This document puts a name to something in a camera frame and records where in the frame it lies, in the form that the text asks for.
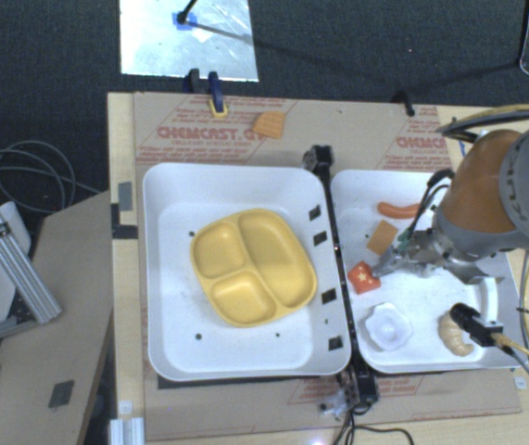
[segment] cardboard sheet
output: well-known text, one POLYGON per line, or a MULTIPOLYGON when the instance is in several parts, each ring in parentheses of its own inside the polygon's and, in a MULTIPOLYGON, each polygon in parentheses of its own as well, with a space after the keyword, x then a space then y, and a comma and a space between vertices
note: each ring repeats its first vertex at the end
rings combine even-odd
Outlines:
MULTIPOLYGON (((437 110, 386 104, 226 97, 230 114, 216 120, 206 95, 134 96, 137 218, 144 331, 145 433, 147 440, 212 437, 336 427, 320 404, 337 389, 334 377, 180 385, 158 380, 146 358, 143 177, 164 161, 295 166, 313 145, 331 145, 333 173, 346 168, 431 172, 450 166, 445 141, 434 134, 437 110), (285 113, 283 139, 251 132, 263 111, 285 113)), ((521 410, 509 371, 385 376, 381 394, 362 422, 384 423, 521 410)))

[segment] blue tape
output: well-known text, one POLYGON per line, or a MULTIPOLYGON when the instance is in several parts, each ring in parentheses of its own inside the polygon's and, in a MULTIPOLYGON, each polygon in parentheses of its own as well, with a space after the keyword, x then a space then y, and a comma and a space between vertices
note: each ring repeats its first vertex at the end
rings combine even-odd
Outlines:
POLYGON ((192 25, 198 24, 198 18, 192 12, 188 13, 188 18, 186 19, 186 22, 184 24, 178 23, 178 13, 180 12, 173 12, 171 14, 171 19, 173 20, 173 24, 175 25, 175 27, 181 32, 189 32, 194 28, 192 25))

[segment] yellow plastic tray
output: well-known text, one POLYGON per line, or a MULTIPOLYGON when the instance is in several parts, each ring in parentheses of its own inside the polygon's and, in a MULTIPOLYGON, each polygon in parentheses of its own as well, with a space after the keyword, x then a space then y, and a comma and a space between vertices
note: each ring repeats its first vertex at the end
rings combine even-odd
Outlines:
POLYGON ((196 233, 192 265, 208 300, 226 322, 257 326, 306 305, 317 277, 306 251, 278 214, 246 210, 196 233))

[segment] toy sausage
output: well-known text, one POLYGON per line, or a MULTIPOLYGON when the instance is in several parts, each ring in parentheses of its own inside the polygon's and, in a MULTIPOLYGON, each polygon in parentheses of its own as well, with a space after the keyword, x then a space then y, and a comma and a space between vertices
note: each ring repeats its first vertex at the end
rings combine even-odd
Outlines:
POLYGON ((421 203, 416 203, 409 206, 399 207, 382 201, 381 203, 378 203, 377 210, 387 218, 411 219, 416 215, 420 205, 421 203))

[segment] white cable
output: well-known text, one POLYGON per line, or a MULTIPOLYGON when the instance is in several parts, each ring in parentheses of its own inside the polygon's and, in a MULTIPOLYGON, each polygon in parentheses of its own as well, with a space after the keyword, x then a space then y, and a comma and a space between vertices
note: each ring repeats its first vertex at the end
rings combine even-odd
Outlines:
POLYGON ((523 65, 523 57, 525 56, 525 48, 527 47, 528 37, 529 37, 529 9, 527 12, 527 26, 525 28, 525 39, 523 40, 522 54, 520 55, 520 59, 519 59, 520 70, 522 70, 524 74, 529 76, 529 70, 527 70, 525 66, 523 65))
MULTIPOLYGON (((529 349, 529 338, 527 336, 527 331, 525 329, 525 316, 523 315, 523 312, 525 311, 525 287, 527 284, 527 267, 529 263, 529 252, 526 250, 525 254, 523 255, 523 265, 522 265, 522 277, 520 279, 520 305, 519 305, 519 312, 520 312, 520 328, 522 330, 522 339, 523 344, 526 348, 529 349)), ((515 353, 515 351, 511 350, 514 354, 512 356, 517 360, 517 362, 520 364, 520 366, 525 370, 525 372, 529 375, 529 356, 527 357, 527 362, 522 361, 520 356, 515 353)))
MULTIPOLYGON (((17 142, 16 144, 9 146, 8 148, 1 149, 0 150, 0 172, 32 172, 32 173, 41 174, 43 176, 48 176, 50 178, 54 178, 54 180, 57 182, 57 188, 60 194, 60 202, 58 203, 60 210, 63 210, 73 204, 74 199, 75 199, 75 190, 77 187, 82 188, 94 194, 99 193, 98 190, 95 190, 92 187, 87 186, 85 184, 81 184, 75 179, 75 172, 72 168, 72 165, 70 164, 69 160, 60 150, 58 150, 55 146, 51 146, 47 144, 46 142, 40 142, 37 140, 25 140, 22 142, 17 142), (52 152, 55 156, 58 156, 58 158, 62 161, 64 168, 68 172, 68 176, 63 176, 59 174, 57 170, 52 165, 50 165, 45 159, 42 159, 41 157, 37 155, 33 155, 32 153, 25 151, 24 149, 21 148, 22 146, 38 146, 38 147, 50 150, 50 152, 52 152), (40 163, 44 167, 44 170, 37 170, 29 166, 19 166, 19 165, 18 166, 1 166, 1 161, 3 160, 5 155, 11 155, 11 154, 18 155, 25 159, 34 160, 37 163, 40 163), (65 183, 70 185, 69 190, 67 190, 65 183)), ((37 208, 35 206, 25 204, 22 201, 16 199, 10 193, 7 192, 1 180, 0 180, 0 190, 8 199, 14 201, 18 206, 21 206, 25 210, 30 210, 30 211, 38 212, 42 214, 52 214, 56 212, 55 210, 37 208)))

